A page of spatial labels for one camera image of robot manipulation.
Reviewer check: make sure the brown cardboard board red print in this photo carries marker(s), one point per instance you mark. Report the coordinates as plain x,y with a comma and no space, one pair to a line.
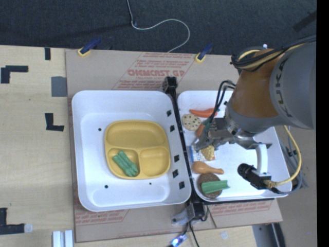
108,71

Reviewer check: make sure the black cylinder on white bracket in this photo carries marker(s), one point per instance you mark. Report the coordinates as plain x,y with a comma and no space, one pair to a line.
253,175

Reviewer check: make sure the beige dotted biscuit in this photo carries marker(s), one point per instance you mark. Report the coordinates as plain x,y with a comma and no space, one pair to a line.
190,122

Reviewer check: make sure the brown round patty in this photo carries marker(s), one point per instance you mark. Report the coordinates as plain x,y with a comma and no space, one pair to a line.
205,178

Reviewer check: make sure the orange chicken drumstick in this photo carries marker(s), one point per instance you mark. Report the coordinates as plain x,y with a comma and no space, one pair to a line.
203,167

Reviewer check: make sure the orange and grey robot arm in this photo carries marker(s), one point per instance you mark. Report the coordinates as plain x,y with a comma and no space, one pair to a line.
259,94

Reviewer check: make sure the thin black rod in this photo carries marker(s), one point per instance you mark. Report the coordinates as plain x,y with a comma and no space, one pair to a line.
183,140

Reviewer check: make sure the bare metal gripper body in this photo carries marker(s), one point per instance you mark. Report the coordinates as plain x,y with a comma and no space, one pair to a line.
223,134

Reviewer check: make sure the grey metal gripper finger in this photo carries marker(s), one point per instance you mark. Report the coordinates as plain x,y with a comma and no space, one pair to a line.
215,143
200,143

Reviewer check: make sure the orange carrot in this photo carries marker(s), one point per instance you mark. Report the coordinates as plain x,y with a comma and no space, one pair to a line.
200,112

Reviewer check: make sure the white plastic tray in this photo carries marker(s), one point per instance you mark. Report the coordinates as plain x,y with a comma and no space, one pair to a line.
92,163
241,158

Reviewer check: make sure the green celery stalk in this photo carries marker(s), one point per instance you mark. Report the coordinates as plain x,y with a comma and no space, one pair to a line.
213,186

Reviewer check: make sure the yellow divided plate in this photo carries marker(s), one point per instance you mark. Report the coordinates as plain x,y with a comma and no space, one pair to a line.
136,135

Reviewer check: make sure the green asparagus bunch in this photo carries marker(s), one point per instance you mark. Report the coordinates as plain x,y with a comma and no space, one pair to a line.
126,164

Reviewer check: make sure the orange toy food piece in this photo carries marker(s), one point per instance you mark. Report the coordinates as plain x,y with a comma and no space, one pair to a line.
200,130

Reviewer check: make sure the blue and white carton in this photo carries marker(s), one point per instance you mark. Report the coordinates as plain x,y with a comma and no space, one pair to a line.
194,155

